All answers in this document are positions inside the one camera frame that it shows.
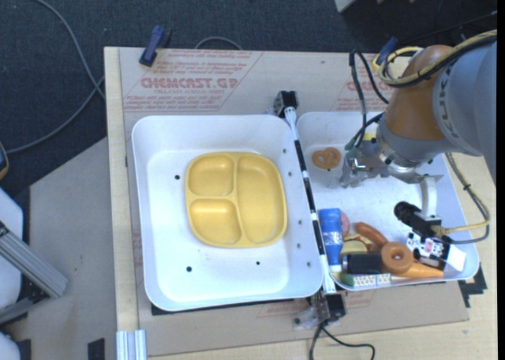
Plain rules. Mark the orange carrot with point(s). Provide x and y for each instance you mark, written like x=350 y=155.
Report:
x=424 y=270

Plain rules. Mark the blue bottle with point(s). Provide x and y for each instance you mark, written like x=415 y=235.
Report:
x=330 y=228

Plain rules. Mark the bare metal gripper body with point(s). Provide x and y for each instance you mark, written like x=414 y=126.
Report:
x=375 y=161

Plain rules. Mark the brown doughnut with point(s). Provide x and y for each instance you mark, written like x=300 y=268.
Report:
x=390 y=261

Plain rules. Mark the black cylinder on white bracket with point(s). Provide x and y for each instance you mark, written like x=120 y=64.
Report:
x=414 y=216

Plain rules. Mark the brown cardboard board red print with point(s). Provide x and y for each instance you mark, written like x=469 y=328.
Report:
x=197 y=86

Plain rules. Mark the yellow divided plate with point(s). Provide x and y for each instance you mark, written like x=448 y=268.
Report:
x=256 y=200

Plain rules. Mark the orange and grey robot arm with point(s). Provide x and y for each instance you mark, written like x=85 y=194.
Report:
x=453 y=106

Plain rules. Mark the white printed packet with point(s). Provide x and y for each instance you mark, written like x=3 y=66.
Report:
x=453 y=257

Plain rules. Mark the orange sausage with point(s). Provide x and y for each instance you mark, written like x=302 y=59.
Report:
x=371 y=232

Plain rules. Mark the green and white carton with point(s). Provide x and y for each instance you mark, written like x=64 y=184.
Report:
x=363 y=279

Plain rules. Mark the brown pretzel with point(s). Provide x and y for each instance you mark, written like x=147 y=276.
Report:
x=318 y=159

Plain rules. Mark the yellow burger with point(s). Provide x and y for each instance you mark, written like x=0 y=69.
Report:
x=353 y=247

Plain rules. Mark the white plastic tray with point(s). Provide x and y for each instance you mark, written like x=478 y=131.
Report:
x=378 y=200
x=165 y=232

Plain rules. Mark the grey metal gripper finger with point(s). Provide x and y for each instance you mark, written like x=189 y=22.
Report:
x=345 y=177
x=358 y=178

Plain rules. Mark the pink ham slice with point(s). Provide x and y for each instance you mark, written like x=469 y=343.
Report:
x=345 y=222

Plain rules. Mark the thin black and white rod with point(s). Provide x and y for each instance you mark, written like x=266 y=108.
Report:
x=304 y=173

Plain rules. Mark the black can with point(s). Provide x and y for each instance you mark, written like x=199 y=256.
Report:
x=363 y=263

